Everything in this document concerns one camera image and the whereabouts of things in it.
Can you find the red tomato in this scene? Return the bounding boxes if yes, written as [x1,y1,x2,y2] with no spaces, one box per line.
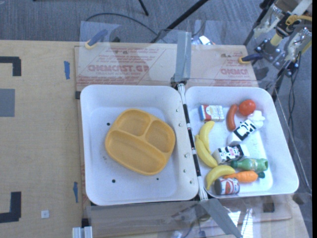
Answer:
[238,99,257,117]

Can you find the white lumpy toy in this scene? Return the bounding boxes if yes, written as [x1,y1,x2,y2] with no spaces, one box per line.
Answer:
[247,110,266,128]

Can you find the red sausage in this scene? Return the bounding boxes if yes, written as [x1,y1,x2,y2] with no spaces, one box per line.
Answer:
[226,104,239,132]

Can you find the red white blue carton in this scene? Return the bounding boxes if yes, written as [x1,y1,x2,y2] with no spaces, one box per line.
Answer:
[198,104,225,122]

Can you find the black and white carton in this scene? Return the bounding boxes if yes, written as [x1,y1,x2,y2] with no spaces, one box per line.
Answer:
[227,119,258,146]

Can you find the brown cardboard board red print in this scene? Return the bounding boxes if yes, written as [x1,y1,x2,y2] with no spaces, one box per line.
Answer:
[74,43,293,223]

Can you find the white plastic tray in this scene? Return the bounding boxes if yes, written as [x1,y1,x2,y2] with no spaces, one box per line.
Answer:
[184,85,300,199]
[79,84,200,206]

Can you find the yellow banana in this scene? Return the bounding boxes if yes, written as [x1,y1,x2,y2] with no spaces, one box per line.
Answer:
[206,165,236,191]
[198,120,216,155]
[194,134,219,169]

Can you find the cow print carton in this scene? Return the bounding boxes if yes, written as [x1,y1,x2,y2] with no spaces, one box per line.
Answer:
[212,144,251,165]

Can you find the green bottle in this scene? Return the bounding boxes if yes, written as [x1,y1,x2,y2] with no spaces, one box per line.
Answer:
[230,157,269,172]

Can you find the orange carrot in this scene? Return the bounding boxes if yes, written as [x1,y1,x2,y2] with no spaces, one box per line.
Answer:
[223,170,266,183]

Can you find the red and white can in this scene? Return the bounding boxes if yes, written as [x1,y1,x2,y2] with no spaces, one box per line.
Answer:
[213,177,241,196]

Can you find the yellow divided plate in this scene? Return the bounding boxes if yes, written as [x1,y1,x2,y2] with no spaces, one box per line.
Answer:
[104,108,177,176]

